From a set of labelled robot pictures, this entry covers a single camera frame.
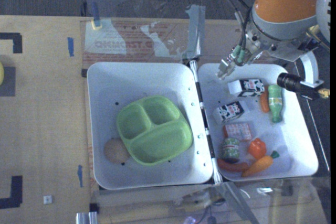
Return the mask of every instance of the green can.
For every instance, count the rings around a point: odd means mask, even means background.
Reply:
[[[239,144],[236,138],[226,138],[222,143],[222,159],[228,163],[239,161]]]

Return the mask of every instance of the toy tomato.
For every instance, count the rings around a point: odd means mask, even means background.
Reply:
[[[247,151],[254,158],[260,159],[266,154],[266,144],[260,138],[256,138],[251,142]]]

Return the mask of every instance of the table surface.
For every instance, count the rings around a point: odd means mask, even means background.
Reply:
[[[118,19],[150,24],[152,19]],[[165,19],[171,35],[188,20]],[[15,67],[15,96],[0,97],[0,199],[9,197],[12,176],[23,177],[20,213],[0,210],[5,223],[73,223],[88,212],[98,186],[90,161],[89,112],[83,69],[83,17],[0,16],[0,33],[20,33],[23,52],[0,39],[0,61]],[[202,61],[217,61],[239,39],[235,21],[207,20]],[[43,204],[52,195],[53,203]]]

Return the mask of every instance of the small box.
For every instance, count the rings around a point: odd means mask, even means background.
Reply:
[[[248,123],[226,124],[223,127],[224,138],[236,138],[239,141],[250,141],[251,130]]]
[[[218,124],[223,124],[239,118],[245,112],[249,112],[246,103],[244,101],[235,101],[216,108],[213,112],[213,117]]]
[[[227,84],[229,92],[237,97],[257,97],[264,91],[264,84],[260,79],[242,79]]]

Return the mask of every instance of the small white cube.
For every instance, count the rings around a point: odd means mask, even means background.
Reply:
[[[53,203],[53,196],[52,195],[46,195],[43,196],[43,204],[48,205]]]

